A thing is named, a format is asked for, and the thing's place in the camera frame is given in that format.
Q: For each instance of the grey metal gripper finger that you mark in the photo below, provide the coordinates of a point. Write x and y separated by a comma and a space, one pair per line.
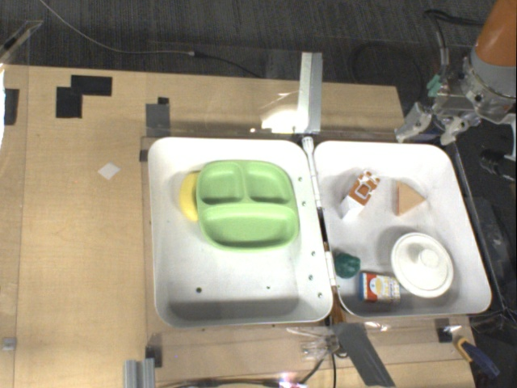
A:
413, 123
453, 131

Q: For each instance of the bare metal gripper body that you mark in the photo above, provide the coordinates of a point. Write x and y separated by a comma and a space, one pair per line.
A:
456, 101

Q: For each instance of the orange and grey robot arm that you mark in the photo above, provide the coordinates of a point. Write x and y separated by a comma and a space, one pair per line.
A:
497, 26

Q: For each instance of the white plastic tray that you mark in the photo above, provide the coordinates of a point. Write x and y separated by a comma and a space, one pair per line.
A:
452, 200
226, 285

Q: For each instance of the tan triangular pizza slice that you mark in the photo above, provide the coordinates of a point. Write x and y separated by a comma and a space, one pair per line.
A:
408, 200

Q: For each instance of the orange and white carton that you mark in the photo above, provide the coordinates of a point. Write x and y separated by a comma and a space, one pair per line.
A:
361, 192

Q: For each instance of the thin black and white rod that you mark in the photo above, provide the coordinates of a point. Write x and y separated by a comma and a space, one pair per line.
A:
314, 184

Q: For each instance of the white bowl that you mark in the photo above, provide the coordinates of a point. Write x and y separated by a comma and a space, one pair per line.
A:
422, 265

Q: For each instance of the green broccoli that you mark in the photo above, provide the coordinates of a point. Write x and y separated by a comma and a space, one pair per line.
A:
347, 266

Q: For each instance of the red yellow and blue carton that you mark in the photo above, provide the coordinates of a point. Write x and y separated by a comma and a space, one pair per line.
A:
379, 287

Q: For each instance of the green divided plate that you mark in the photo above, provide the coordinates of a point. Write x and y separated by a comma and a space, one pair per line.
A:
246, 212

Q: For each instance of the yellow banana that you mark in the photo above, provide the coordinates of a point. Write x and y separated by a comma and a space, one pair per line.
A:
187, 200

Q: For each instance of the pale wood board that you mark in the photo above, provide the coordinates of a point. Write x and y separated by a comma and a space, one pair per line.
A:
81, 224

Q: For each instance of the black cylinder on white bracket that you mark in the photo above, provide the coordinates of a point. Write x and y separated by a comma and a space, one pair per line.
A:
494, 161

